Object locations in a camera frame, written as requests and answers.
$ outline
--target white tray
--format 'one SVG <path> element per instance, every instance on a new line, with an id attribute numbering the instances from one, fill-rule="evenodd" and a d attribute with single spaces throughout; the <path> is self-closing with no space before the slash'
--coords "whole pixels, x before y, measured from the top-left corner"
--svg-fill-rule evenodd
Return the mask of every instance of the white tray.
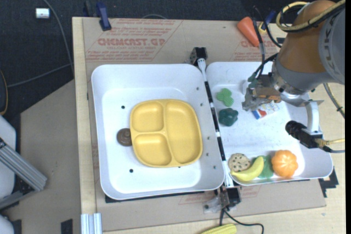
<path id="1" fill-rule="evenodd" d="M 100 180 L 116 200 L 214 190 L 224 181 L 217 136 L 202 74 L 187 64 L 102 65 L 92 74 Z M 195 110 L 202 134 L 198 161 L 178 168 L 142 165 L 117 132 L 129 128 L 132 108 L 153 99 L 179 99 Z"/>
<path id="2" fill-rule="evenodd" d="M 249 182 L 239 181 L 235 177 L 232 177 L 233 180 L 240 185 L 256 185 L 329 176 L 333 170 L 330 154 L 319 148 L 306 148 L 285 130 L 285 125 L 290 120 L 307 125 L 305 107 L 295 107 L 282 101 L 278 103 L 277 112 L 261 119 L 255 119 L 251 111 L 242 109 L 241 103 L 245 100 L 243 85 L 259 65 L 259 62 L 214 62 L 206 69 L 217 114 L 227 108 L 216 99 L 216 94 L 223 88 L 232 92 L 234 104 L 231 108 L 239 112 L 238 120 L 231 127 L 219 124 L 225 157 L 229 159 L 233 153 L 239 152 L 253 159 L 260 155 L 273 156 L 275 151 L 285 149 L 297 156 L 299 167 L 292 179 L 274 175 L 271 179 L 256 178 Z M 271 70 L 271 64 L 267 64 L 265 70 L 266 73 Z"/>

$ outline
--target yellow plate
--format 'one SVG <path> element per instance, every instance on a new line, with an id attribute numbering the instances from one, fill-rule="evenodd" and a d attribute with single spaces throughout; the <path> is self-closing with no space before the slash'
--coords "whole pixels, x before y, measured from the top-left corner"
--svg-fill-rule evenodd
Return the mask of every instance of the yellow plate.
<path id="1" fill-rule="evenodd" d="M 181 100 L 137 104 L 130 119 L 135 155 L 151 167 L 180 167 L 202 154 L 202 137 L 194 109 Z"/>

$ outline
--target green vegetable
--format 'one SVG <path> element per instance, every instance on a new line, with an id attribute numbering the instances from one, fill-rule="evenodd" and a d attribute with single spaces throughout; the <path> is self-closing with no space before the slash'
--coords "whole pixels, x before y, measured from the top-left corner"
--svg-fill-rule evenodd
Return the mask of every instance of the green vegetable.
<path id="1" fill-rule="evenodd" d="M 267 156 L 262 156 L 263 157 L 263 161 L 264 161 L 264 166 L 263 166 L 263 170 L 260 173 L 260 175 L 258 176 L 260 179 L 269 179 L 273 176 L 273 166 L 272 166 L 272 162 L 271 162 L 271 156 L 267 155 Z"/>
<path id="2" fill-rule="evenodd" d="M 219 112 L 218 121 L 220 124 L 230 127 L 236 122 L 238 114 L 239 113 L 236 110 L 233 110 L 231 108 L 222 109 Z"/>
<path id="3" fill-rule="evenodd" d="M 231 91 L 227 88 L 223 88 L 216 95 L 217 100 L 222 101 L 225 106 L 232 106 L 234 99 L 231 97 Z"/>

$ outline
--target cookie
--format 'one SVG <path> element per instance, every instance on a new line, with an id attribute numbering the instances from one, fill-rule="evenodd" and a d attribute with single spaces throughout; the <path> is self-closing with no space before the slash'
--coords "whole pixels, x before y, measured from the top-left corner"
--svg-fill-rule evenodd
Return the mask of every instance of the cookie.
<path id="1" fill-rule="evenodd" d="M 234 172 L 246 170 L 251 166 L 251 161 L 242 153 L 235 153 L 228 160 L 228 167 Z"/>
<path id="2" fill-rule="evenodd" d="M 131 146 L 131 130 L 129 128 L 120 129 L 117 133 L 117 141 L 123 146 Z"/>

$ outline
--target yellow cable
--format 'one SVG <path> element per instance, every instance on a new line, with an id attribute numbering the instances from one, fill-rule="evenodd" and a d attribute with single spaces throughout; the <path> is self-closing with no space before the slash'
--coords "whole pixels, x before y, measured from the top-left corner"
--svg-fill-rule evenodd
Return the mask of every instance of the yellow cable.
<path id="1" fill-rule="evenodd" d="M 0 115 L 4 115 L 6 113 L 7 110 L 7 106 L 8 106 L 8 94 L 7 94 L 7 85 L 6 85 L 6 80 L 4 77 L 4 74 L 2 73 L 2 71 L 0 70 L 0 79 L 3 79 L 4 84 L 5 84 L 5 108 L 3 109 L 3 111 L 0 112 Z"/>
<path id="2" fill-rule="evenodd" d="M 323 140 L 323 139 L 316 139 L 317 144 L 319 147 L 323 147 L 326 145 L 336 144 L 338 142 L 345 142 L 345 138 L 343 139 L 336 139 L 336 140 Z"/>
<path id="3" fill-rule="evenodd" d="M 307 2 L 302 2 L 302 1 L 297 1 L 297 2 L 293 2 L 287 6 L 285 6 L 282 11 L 277 15 L 276 17 L 276 25 L 283 31 L 288 32 L 288 31 L 298 31 L 300 29 L 306 28 L 312 24 L 314 24 L 315 22 L 317 22 L 319 19 L 321 19 L 323 16 L 325 16 L 326 14 L 332 12 L 334 9 L 337 9 L 338 7 L 340 7 L 341 5 L 344 5 L 346 3 L 346 0 L 340 0 L 339 2 L 335 3 L 334 5 L 330 6 L 328 9 L 326 9 L 325 11 L 323 11 L 322 13 L 320 13 L 319 15 L 317 15 L 316 17 L 310 19 L 307 22 L 304 22 L 300 25 L 296 25 L 296 26 L 283 26 L 280 23 L 280 19 L 282 16 L 282 13 L 285 13 L 286 11 L 288 11 L 289 9 L 291 9 L 292 7 L 298 6 L 298 5 L 306 5 Z"/>

